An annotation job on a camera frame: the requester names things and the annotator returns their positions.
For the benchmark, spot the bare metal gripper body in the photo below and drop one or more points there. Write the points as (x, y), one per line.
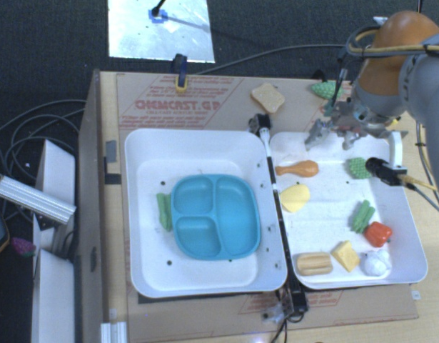
(351, 120)

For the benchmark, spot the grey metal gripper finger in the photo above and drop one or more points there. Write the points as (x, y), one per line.
(350, 140)
(317, 134)

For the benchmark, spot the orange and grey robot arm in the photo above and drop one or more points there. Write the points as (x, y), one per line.
(419, 80)

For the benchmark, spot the green bumpy toy vegetable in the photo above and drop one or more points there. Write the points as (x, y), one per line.
(356, 167)
(324, 89)

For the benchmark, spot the orange chicken drumstick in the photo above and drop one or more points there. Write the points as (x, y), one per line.
(301, 169)

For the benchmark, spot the tan bread slice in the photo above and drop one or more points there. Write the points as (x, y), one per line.
(268, 97)

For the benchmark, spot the yellow potato chip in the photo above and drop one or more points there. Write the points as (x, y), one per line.
(294, 198)

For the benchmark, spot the thin black and white rod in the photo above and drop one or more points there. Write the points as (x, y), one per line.
(275, 188)

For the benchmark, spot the green bean pods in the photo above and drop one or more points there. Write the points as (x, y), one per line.
(164, 211)
(362, 217)

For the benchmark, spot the white plastic tray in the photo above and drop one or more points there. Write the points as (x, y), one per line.
(151, 148)
(326, 223)

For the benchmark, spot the red bell pepper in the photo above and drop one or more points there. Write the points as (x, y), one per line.
(378, 233)

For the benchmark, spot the yellow cheese wedge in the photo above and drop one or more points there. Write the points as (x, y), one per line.
(345, 256)

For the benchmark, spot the white garlic bulb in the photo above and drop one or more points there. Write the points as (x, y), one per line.
(374, 263)

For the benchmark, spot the tan hot dog bun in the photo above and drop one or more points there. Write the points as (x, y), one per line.
(313, 264)

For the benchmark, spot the brown cardboard board red print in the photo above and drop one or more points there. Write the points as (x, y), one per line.
(190, 102)

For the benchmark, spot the blue divided plate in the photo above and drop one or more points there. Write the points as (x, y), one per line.
(219, 223)

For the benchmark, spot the purple grapes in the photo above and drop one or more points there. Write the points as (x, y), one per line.
(23, 247)

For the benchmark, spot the black cylinder on white bracket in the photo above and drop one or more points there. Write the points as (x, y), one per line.
(385, 172)

